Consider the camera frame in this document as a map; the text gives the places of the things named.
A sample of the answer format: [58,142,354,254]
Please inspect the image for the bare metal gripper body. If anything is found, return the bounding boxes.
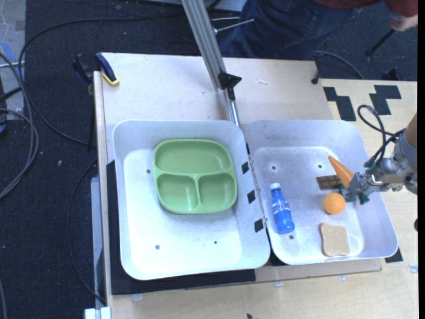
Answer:
[366,158,418,196]

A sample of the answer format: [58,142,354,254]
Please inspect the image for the orange toy carrot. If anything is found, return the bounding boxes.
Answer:
[327,155,371,206]

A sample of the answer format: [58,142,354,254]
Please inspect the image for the person's hand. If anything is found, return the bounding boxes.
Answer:
[388,14,418,33]

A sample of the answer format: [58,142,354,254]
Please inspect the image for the orange ball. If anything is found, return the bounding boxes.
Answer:
[322,192,347,216]

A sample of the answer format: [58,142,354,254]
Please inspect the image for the brown chocolate bar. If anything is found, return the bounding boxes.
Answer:
[315,175,343,191]

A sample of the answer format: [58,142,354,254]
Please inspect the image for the tan bread slice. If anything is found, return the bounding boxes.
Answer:
[319,222,351,258]

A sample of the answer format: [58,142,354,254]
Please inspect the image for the blue plastic bottle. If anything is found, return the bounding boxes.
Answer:
[269,182,296,235]

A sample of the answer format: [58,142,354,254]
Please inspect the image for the white plastic tray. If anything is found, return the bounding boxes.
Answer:
[245,119,399,266]
[112,119,272,281]

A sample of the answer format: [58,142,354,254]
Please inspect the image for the green divided plate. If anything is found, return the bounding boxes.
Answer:
[152,138,239,215]

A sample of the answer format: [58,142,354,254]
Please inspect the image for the person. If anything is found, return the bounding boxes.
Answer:
[217,0,418,60]

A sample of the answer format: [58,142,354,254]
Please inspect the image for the pale flat board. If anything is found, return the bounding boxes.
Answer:
[99,52,383,282]

